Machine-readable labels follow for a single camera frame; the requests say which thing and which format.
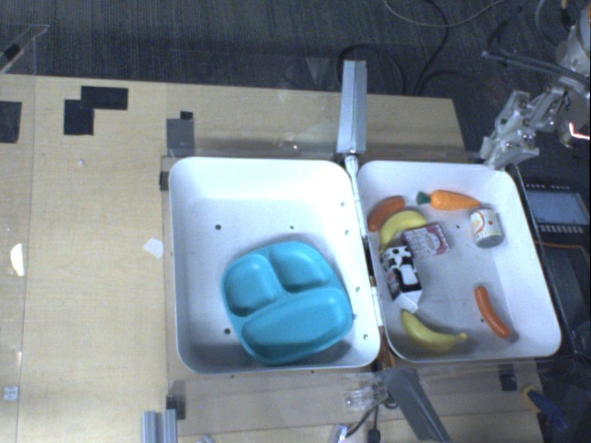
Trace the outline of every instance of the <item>orange carrot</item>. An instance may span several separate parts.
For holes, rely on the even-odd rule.
[[[499,318],[492,304],[488,299],[488,291],[483,285],[479,285],[474,290],[474,297],[476,298],[476,304],[478,310],[482,314],[482,317],[486,320],[487,325],[501,338],[509,338],[511,330],[505,325]]]
[[[376,232],[381,225],[388,220],[394,213],[404,208],[404,199],[400,196],[383,199],[376,205],[368,215],[368,229]]]
[[[472,209],[480,205],[480,202],[475,198],[447,190],[436,190],[430,196],[419,192],[416,196],[416,203],[418,205],[430,203],[431,207],[436,210]]]

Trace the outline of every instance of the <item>blue plate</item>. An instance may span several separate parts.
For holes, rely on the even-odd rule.
[[[235,333],[265,365],[285,365],[326,350],[353,324],[339,278],[305,243],[277,243],[242,256],[228,266],[222,285]]]

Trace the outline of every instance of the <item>wooden table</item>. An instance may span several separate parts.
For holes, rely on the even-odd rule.
[[[18,422],[23,443],[139,441],[141,413],[161,411],[168,391],[163,260],[143,249],[151,238],[163,240],[158,179],[166,118],[193,112],[198,147],[271,149],[334,136],[339,95],[24,76],[0,81],[0,100],[17,97],[23,123],[34,119],[35,125],[34,145],[23,138],[0,146],[2,176],[17,193],[27,188],[19,187],[23,173],[6,160],[18,158],[19,146],[33,153],[20,393],[17,404],[0,407],[2,418],[13,428]],[[128,109],[95,111],[92,137],[64,136],[64,100],[79,99],[82,85],[129,88]],[[368,97],[368,150],[376,155],[415,157],[429,150],[455,161],[463,148],[451,101]],[[429,370],[426,391],[454,441],[542,441],[536,417],[518,392],[501,392],[494,368],[448,371],[456,374],[449,379]],[[518,366],[516,374],[520,384],[538,383],[531,365]],[[342,396],[343,390],[334,392]],[[327,396],[325,415],[312,425],[279,428],[278,422],[268,429],[259,425],[260,399],[268,395],[246,397],[239,427],[249,431],[208,419],[202,433],[215,430],[216,443],[323,443],[338,423],[335,415],[344,414],[343,399]],[[347,415],[349,422],[359,417]],[[416,441],[399,411],[381,412],[380,430],[384,443]],[[0,430],[0,437],[13,441],[14,432]]]

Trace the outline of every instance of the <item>banana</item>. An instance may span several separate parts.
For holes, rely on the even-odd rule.
[[[402,230],[418,228],[427,224],[427,219],[416,210],[403,210],[394,213],[380,228],[380,249],[384,249],[388,243]]]
[[[408,310],[400,314],[406,334],[417,344],[434,353],[446,353],[455,346],[458,341],[467,340],[468,335],[463,331],[457,335],[438,333],[426,327],[417,317]]]

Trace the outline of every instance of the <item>white can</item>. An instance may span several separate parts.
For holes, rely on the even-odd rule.
[[[472,222],[472,233],[476,245],[480,247],[493,247],[498,245],[503,234],[499,217],[493,209],[478,209],[470,215]]]

